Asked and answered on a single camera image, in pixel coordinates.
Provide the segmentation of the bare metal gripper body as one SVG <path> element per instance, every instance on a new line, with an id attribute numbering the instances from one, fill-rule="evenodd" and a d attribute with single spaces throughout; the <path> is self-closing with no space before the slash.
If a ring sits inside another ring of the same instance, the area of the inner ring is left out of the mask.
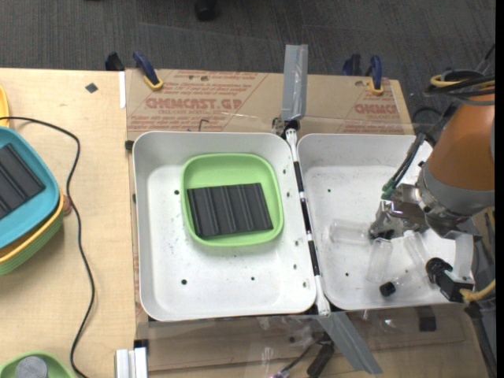
<path id="1" fill-rule="evenodd" d="M 471 216 L 456 214 L 429 195 L 425 202 L 421 189 L 411 184 L 402 183 L 395 189 L 387 189 L 382 194 L 380 211 L 391 215 L 394 226 L 396 221 L 411 221 L 426 224 L 438 236 L 472 233 Z"/>

